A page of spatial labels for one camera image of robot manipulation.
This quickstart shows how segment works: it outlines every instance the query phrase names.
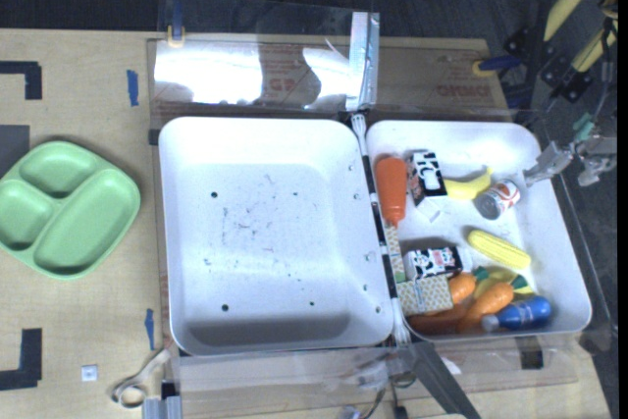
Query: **green plate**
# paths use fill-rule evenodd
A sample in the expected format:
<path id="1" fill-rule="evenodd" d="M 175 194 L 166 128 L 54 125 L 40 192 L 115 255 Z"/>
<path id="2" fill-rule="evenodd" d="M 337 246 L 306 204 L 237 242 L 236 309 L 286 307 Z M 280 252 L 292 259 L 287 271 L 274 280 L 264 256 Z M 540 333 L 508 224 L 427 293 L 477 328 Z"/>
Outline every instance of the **green plate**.
<path id="1" fill-rule="evenodd" d="M 139 210 L 135 182 L 67 141 L 33 148 L 0 179 L 0 248 L 51 278 L 93 271 Z"/>

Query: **silver can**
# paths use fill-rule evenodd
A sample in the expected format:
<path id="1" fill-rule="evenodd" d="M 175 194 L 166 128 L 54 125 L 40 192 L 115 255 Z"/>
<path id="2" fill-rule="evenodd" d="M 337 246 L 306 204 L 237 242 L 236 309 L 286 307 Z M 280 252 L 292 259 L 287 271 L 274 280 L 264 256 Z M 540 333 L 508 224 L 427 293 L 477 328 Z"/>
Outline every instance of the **silver can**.
<path id="1" fill-rule="evenodd" d="M 521 199 L 519 187 L 509 179 L 503 179 L 482 192 L 473 203 L 488 220 L 496 220 Z"/>

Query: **red-orange bottle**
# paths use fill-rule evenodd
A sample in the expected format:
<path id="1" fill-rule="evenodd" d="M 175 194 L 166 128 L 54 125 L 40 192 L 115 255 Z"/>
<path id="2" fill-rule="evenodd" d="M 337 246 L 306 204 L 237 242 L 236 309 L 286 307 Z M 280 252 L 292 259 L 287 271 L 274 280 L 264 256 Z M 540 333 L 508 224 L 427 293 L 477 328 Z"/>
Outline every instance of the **red-orange bottle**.
<path id="1" fill-rule="evenodd" d="M 397 227 L 405 217 L 407 171 L 398 157 L 387 157 L 375 165 L 375 180 L 384 220 Z"/>

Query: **orange carrot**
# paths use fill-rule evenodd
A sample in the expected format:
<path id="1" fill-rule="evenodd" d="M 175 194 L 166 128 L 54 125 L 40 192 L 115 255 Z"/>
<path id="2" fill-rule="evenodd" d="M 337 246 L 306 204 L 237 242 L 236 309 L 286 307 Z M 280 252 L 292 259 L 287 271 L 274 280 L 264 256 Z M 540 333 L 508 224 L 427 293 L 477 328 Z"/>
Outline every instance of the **orange carrot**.
<path id="1" fill-rule="evenodd" d="M 478 280 L 485 279 L 489 272 L 484 267 L 478 267 L 473 274 L 460 273 L 449 280 L 449 292 L 454 304 L 462 302 L 473 290 Z"/>
<path id="2" fill-rule="evenodd" d="M 419 334 L 427 336 L 443 335 L 452 333 L 456 324 L 464 317 L 466 312 L 467 308 L 464 304 L 455 304 L 451 309 L 431 316 L 422 314 L 410 316 L 408 323 Z"/>
<path id="3" fill-rule="evenodd" d="M 407 171 L 398 157 L 387 157 L 375 165 L 375 180 L 384 220 L 395 227 L 405 217 Z"/>
<path id="4" fill-rule="evenodd" d="M 457 332 L 465 332 L 480 324 L 482 316 L 485 314 L 495 314 L 504 308 L 514 298 L 516 288 L 526 285 L 523 277 L 517 276 L 512 282 L 495 283 L 487 289 L 477 300 L 471 305 L 467 314 L 462 318 L 456 326 Z"/>

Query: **table surface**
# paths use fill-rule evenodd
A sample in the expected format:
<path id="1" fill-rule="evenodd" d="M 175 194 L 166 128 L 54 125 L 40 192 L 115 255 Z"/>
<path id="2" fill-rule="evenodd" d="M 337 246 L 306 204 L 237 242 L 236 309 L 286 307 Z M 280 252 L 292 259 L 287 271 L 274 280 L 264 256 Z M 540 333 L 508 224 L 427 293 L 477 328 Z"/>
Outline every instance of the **table surface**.
<path id="1" fill-rule="evenodd" d="M 57 281 L 0 253 L 0 371 L 18 367 L 22 329 L 43 332 L 43 371 L 37 388 L 0 392 L 3 417 L 140 417 L 110 398 L 112 388 L 137 373 L 151 352 L 144 327 L 155 315 L 155 344 L 162 343 L 158 239 L 152 147 L 148 144 L 148 55 L 150 32 L 0 30 L 0 60 L 36 61 L 43 70 L 43 99 L 25 100 L 24 77 L 0 75 L 0 124 L 29 125 L 30 147 L 51 139 L 76 142 L 127 172 L 142 202 L 131 229 L 92 273 Z M 457 41 L 464 46 L 465 41 Z M 477 41 L 469 41 L 477 47 Z M 137 106 L 131 106 L 127 71 L 137 73 Z M 483 417 L 609 417 L 591 357 L 577 344 L 570 352 L 573 376 L 553 386 L 472 392 Z M 83 365 L 98 366 L 98 380 L 82 382 Z M 161 373 L 145 382 L 157 395 Z M 443 414 L 430 397 L 405 399 L 411 417 Z M 187 417 L 204 414 L 193 407 Z M 336 418 L 337 408 L 316 412 Z M 297 419 L 312 411 L 252 418 Z M 392 417 L 381 406 L 374 419 Z"/>

